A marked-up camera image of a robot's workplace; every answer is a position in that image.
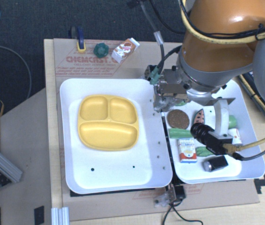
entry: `cookie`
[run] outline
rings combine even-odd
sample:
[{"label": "cookie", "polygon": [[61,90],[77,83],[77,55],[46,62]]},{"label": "cookie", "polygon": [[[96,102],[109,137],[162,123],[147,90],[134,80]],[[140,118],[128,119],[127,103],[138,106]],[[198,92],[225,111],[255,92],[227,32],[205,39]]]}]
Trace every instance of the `cookie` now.
[{"label": "cookie", "polygon": [[189,126],[188,115],[179,109],[171,110],[167,115],[167,121],[173,128],[187,129]]}]

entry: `cardboard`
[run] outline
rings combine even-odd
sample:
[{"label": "cardboard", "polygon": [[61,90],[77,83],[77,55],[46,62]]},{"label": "cardboard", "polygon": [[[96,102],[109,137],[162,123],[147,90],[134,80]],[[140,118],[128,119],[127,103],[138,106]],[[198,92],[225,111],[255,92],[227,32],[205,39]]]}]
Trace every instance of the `cardboard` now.
[{"label": "cardboard", "polygon": [[[120,41],[86,40],[86,53],[76,52],[73,39],[54,39],[55,79],[57,95],[58,129],[61,157],[61,184],[63,206],[69,207],[70,220],[110,218],[136,214],[165,212],[167,207],[154,207],[154,198],[163,194],[164,188],[121,193],[71,196],[65,181],[64,145],[61,121],[60,85],[69,78],[142,78],[147,65],[156,65],[160,60],[159,46],[153,42],[140,42],[122,64],[112,61],[111,52]],[[110,53],[95,59],[92,49],[98,43],[106,43]],[[179,43],[165,44],[165,53]],[[176,64],[177,55],[170,56],[165,68]],[[258,203],[258,195],[253,180],[184,184],[186,198],[178,210],[192,210],[219,206]]]}]

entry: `juice box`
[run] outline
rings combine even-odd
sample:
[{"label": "juice box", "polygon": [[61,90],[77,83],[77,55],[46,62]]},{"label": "juice box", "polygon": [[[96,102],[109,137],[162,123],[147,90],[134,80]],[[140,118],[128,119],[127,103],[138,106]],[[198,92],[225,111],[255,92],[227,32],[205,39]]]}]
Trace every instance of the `juice box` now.
[{"label": "juice box", "polygon": [[112,58],[118,63],[122,63],[139,46],[140,44],[134,38],[128,38],[113,50]]},{"label": "juice box", "polygon": [[181,163],[197,162],[197,154],[193,138],[177,139],[177,146]]}]

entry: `metal bracket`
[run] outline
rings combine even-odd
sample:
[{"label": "metal bracket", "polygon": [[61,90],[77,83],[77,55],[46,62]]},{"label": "metal bracket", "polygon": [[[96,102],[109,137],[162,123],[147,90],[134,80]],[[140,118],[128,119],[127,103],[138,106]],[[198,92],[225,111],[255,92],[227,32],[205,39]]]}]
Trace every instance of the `metal bracket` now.
[{"label": "metal bracket", "polygon": [[160,196],[154,197],[154,207],[166,207],[170,203],[174,202],[176,200],[176,194],[174,187],[171,187],[169,190],[167,190],[165,193],[163,193]]},{"label": "metal bracket", "polygon": [[70,225],[70,216],[69,216],[68,207],[63,207],[61,209],[52,208],[51,221],[52,225]]},{"label": "metal bracket", "polygon": [[13,183],[19,182],[22,171],[0,153],[0,172]]}]

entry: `yellow plate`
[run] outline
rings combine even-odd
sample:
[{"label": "yellow plate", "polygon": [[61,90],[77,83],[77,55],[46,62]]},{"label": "yellow plate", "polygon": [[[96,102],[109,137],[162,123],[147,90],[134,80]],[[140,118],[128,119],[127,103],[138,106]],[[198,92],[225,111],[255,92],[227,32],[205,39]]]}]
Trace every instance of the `yellow plate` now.
[{"label": "yellow plate", "polygon": [[83,144],[93,149],[130,149],[139,134],[136,108],[123,97],[88,96],[79,106],[78,134]]}]

